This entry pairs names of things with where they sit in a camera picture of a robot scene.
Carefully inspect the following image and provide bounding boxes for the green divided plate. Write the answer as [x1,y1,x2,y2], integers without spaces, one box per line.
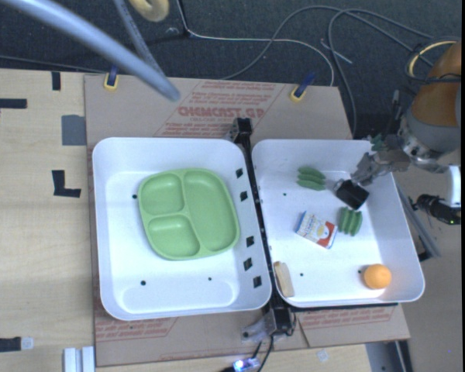
[136,167,242,262]

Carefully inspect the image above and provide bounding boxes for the white plastic tray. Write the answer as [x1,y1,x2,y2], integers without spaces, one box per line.
[251,138,426,309]
[91,136,274,322]

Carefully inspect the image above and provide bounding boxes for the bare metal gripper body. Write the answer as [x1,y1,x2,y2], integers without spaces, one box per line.
[374,134,450,174]

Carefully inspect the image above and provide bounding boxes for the brown cardboard board red print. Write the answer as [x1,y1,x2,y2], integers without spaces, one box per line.
[83,74,412,367]

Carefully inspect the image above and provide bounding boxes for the green pea pods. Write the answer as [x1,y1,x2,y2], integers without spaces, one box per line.
[295,165,328,192]
[338,205,364,236]

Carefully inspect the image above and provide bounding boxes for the tan bread slice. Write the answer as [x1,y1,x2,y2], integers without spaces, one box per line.
[273,260,296,298]

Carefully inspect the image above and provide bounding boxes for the white and red carton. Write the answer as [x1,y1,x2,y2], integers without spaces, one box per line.
[293,210,339,250]

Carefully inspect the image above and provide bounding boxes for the orange fruit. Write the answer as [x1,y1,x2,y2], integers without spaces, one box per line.
[362,263,393,291]

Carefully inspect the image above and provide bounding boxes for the black block with thin wires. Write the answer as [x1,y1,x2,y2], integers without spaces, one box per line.
[268,307,296,337]
[231,117,254,144]

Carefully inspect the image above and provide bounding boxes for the thin black rod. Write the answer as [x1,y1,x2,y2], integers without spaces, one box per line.
[241,139,281,312]

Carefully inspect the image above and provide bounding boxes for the black box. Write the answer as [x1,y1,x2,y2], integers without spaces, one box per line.
[334,178,370,211]

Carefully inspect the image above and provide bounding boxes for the black cylinder on white bracket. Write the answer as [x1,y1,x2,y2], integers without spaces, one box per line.
[415,164,463,226]

